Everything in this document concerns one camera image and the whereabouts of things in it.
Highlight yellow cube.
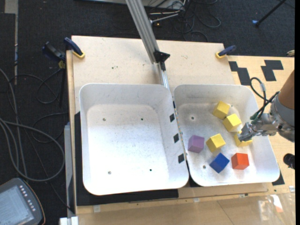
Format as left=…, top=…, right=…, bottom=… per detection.
left=212, top=101, right=231, bottom=120
left=222, top=113, right=242, bottom=133
left=205, top=133, right=227, bottom=153
left=233, top=130, right=254, bottom=148

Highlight pale wood board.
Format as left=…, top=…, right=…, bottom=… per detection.
left=71, top=35, right=269, bottom=204

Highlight blue cube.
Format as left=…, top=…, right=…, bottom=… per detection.
left=209, top=152, right=231, bottom=174

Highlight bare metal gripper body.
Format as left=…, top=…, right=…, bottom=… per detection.
left=251, top=103, right=295, bottom=143

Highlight white plastic tray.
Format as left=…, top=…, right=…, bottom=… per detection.
left=173, top=84, right=281, bottom=188
left=79, top=82, right=190, bottom=196

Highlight orange cube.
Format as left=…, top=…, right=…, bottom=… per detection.
left=231, top=152, right=250, bottom=171

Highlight purple cube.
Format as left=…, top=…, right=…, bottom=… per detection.
left=187, top=135, right=205, bottom=154

